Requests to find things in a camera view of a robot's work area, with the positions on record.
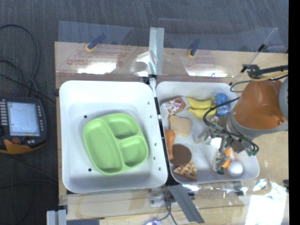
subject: banana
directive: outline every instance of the banana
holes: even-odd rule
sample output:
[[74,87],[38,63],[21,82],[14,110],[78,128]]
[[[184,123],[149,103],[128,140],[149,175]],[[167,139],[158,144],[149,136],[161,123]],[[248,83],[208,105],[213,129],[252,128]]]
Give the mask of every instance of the banana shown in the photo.
[[[209,110],[210,108],[207,109],[192,109],[190,108],[188,111],[192,112],[193,114],[195,114],[198,118],[203,118],[203,116],[205,115],[205,113]],[[210,111],[206,117],[211,117],[213,115],[216,114],[216,109]]]
[[210,108],[212,105],[212,102],[215,100],[215,97],[212,97],[211,99],[208,100],[195,100],[191,97],[187,97],[187,101],[190,103],[191,108],[193,109],[207,109]]

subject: gray carpet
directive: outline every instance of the gray carpet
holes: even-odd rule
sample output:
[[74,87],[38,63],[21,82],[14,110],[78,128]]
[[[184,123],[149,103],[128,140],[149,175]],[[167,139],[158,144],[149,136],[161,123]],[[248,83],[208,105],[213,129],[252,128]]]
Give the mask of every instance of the gray carpet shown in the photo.
[[[166,47],[187,48],[200,37],[201,49],[256,51],[277,28],[265,52],[284,53],[289,42],[288,18],[289,0],[0,0],[0,26],[23,26],[39,43],[41,57],[34,79],[48,127],[45,147],[14,157],[57,178],[56,107],[51,101],[55,100],[55,41],[87,42],[101,29],[108,35],[108,43],[147,46],[149,28],[164,27]],[[0,52],[27,73],[33,71],[36,51],[26,31],[18,27],[0,30]],[[9,63],[0,63],[0,73],[20,81],[18,71]],[[0,83],[2,96],[23,96],[27,92],[2,76]],[[28,83],[24,77],[22,84]],[[34,182],[34,186],[2,187],[9,185],[12,177],[14,181],[50,178],[3,154],[0,166],[0,224],[45,225],[46,212],[58,209],[57,186]]]

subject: pizza slice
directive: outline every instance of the pizza slice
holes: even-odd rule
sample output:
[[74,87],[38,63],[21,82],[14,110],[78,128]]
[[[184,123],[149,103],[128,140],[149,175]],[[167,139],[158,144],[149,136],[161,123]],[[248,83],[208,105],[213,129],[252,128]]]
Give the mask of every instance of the pizza slice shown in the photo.
[[176,169],[173,170],[173,173],[184,176],[192,180],[197,180],[197,168],[192,161],[190,161],[185,166],[177,167]]

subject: snack bag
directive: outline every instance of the snack bag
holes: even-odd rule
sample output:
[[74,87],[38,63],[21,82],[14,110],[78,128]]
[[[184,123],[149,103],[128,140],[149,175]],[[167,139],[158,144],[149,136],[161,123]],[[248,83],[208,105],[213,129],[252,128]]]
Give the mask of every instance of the snack bag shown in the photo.
[[160,114],[164,118],[168,118],[175,113],[179,113],[190,107],[185,97],[176,97],[168,102],[163,103],[160,108]]

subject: green divided plate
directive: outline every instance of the green divided plate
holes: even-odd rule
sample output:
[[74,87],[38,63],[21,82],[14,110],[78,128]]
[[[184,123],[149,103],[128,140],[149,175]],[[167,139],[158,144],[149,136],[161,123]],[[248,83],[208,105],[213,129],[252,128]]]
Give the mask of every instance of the green divided plate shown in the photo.
[[125,113],[113,113],[89,121],[82,135],[93,165],[106,175],[132,169],[142,164],[149,154],[143,132]]

